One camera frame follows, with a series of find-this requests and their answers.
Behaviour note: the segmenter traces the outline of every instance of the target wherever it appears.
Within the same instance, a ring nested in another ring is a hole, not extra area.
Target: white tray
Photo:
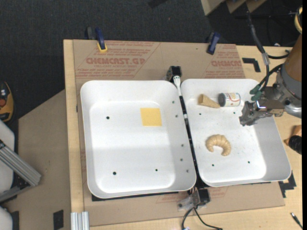
[[[12,230],[13,219],[9,212],[0,207],[0,224],[1,230]]]
[[[0,120],[0,139],[10,149],[14,149],[15,135],[14,133]],[[11,188],[13,183],[14,172],[5,163],[0,161],[0,194]]]
[[[199,79],[181,85],[200,177],[209,186],[281,181],[291,174],[273,117],[253,126],[240,125],[244,101],[250,101],[249,91],[256,84],[243,79]],[[200,94],[217,101],[221,92],[239,92],[240,106],[197,105]],[[93,195],[114,198],[186,191],[194,186],[194,163],[173,84],[89,81],[81,88],[81,103],[87,181]],[[158,109],[161,123],[144,118],[142,108]],[[214,134],[230,141],[230,155],[222,156],[219,147],[213,153],[207,150],[205,140]]]
[[[87,182],[93,195],[113,198],[194,186],[194,163],[173,84],[94,80],[82,86],[81,102]],[[142,117],[141,109],[156,118]]]
[[[249,91],[257,84],[248,79],[189,79],[181,85],[200,177],[207,185],[282,181],[291,174],[274,118],[259,119],[252,126],[239,122],[244,101],[251,101]],[[218,109],[197,105],[201,94],[218,102],[222,92],[238,92],[240,105]],[[228,156],[222,156],[219,147],[213,153],[207,150],[205,140],[215,134],[229,140],[232,150]]]

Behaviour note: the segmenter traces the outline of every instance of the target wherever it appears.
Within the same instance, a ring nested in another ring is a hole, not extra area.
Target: small can
[[[220,106],[239,106],[241,97],[239,93],[220,93],[218,101]]]

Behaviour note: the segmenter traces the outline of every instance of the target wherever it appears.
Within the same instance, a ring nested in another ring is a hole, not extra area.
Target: blue clamp
[[[102,35],[102,31],[99,27],[96,27],[95,32],[96,32],[96,37],[93,34],[92,28],[90,26],[88,26],[85,29],[84,37],[85,37],[85,39],[89,39],[89,40],[97,40],[98,41],[97,46],[99,48],[99,51],[101,53],[104,53],[104,52],[107,51],[107,46],[106,46],[106,43],[105,43],[105,40],[104,40],[104,36]]]
[[[97,46],[99,48],[99,51],[101,53],[106,52],[107,51],[107,46],[104,40],[104,36],[102,35],[102,31],[99,27],[95,28],[95,32],[96,32],[96,36],[97,36]]]
[[[209,39],[210,43],[207,48],[207,53],[213,55],[215,51],[215,47],[217,45],[217,42],[220,40],[221,35],[217,32],[211,33]]]

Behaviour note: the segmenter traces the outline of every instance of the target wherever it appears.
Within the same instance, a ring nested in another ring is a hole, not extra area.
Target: black carpet
[[[0,80],[12,89],[19,118],[65,88],[63,39],[83,39],[99,26],[106,40],[205,42],[253,45],[243,5],[230,14],[225,3],[205,16],[201,0],[0,0]],[[269,0],[253,16],[287,14],[302,0]],[[264,46],[293,46],[293,18],[253,19]]]

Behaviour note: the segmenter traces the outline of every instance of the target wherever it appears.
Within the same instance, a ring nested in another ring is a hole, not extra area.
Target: connector
[[[170,66],[166,73],[165,80],[169,82],[174,82],[174,76],[182,76],[180,66]]]
[[[257,84],[249,93],[250,94],[256,94],[257,91],[261,88],[260,84]]]
[[[198,193],[199,193],[199,196],[200,196],[199,205],[205,205],[205,204],[207,204],[211,201],[208,189],[200,188],[200,189],[198,189]]]
[[[261,91],[257,91],[256,94],[251,97],[251,100],[255,102],[255,101],[257,101],[260,98],[261,95],[262,95],[262,92]]]

